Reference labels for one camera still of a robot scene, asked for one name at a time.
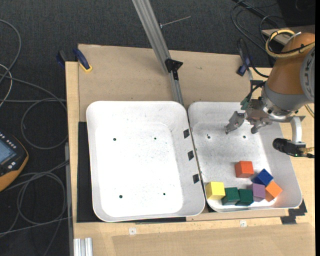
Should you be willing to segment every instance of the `device screen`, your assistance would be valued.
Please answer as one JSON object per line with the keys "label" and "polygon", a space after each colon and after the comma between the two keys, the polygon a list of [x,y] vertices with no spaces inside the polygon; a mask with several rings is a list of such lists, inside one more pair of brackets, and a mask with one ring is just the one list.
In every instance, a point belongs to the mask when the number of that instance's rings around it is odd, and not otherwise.
{"label": "device screen", "polygon": [[0,140],[0,164],[15,155],[16,153]]}

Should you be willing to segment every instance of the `wooden table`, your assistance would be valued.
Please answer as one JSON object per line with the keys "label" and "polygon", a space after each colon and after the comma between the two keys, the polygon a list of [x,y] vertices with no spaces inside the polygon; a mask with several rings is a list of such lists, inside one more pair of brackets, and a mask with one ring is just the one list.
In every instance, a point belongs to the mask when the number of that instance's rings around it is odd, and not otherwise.
{"label": "wooden table", "polygon": [[[315,162],[307,158],[291,160],[307,209],[305,215],[296,217],[297,224],[282,224],[280,217],[289,215],[287,209],[204,210],[186,222],[174,223],[78,223],[78,122],[86,120],[88,104],[96,100],[172,100],[170,81],[152,49],[84,44],[79,49],[93,70],[86,74],[77,62],[66,63],[74,238],[92,238],[95,256],[315,255]],[[185,51],[170,54],[184,62],[179,77],[186,108],[196,101],[239,102],[248,94],[248,77],[236,74],[240,57]],[[260,71],[268,74],[271,69]],[[303,141],[313,147],[314,119],[304,108],[299,114],[306,116]],[[289,124],[281,129],[285,138],[291,137]],[[129,234],[130,228],[135,228],[135,235]]]}

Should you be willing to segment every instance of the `yellow block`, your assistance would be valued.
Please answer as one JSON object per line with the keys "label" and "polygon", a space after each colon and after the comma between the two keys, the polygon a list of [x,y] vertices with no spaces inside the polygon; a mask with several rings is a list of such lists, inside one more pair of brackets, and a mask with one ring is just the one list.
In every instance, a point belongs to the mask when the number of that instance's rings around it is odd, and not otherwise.
{"label": "yellow block", "polygon": [[225,185],[223,182],[211,181],[205,186],[206,198],[210,200],[220,200],[225,195]]}

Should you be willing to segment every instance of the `dark green cube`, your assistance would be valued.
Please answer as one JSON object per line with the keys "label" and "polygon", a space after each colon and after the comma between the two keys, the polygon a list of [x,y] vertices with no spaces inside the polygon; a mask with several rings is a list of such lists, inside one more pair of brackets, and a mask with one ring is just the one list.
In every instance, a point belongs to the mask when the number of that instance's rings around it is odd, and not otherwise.
{"label": "dark green cube", "polygon": [[226,187],[224,191],[225,197],[221,199],[222,205],[234,206],[240,201],[240,195],[237,187]]}
{"label": "dark green cube", "polygon": [[249,206],[254,202],[254,193],[252,189],[239,189],[240,201],[237,202],[236,206]]}

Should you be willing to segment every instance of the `blue block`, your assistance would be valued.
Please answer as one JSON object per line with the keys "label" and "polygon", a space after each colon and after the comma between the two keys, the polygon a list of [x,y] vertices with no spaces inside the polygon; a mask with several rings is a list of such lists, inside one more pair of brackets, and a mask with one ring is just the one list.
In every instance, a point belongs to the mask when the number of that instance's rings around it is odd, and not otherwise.
{"label": "blue block", "polygon": [[267,172],[266,169],[263,169],[257,176],[255,176],[255,178],[253,178],[252,182],[267,186],[273,180],[273,178],[274,177]]}

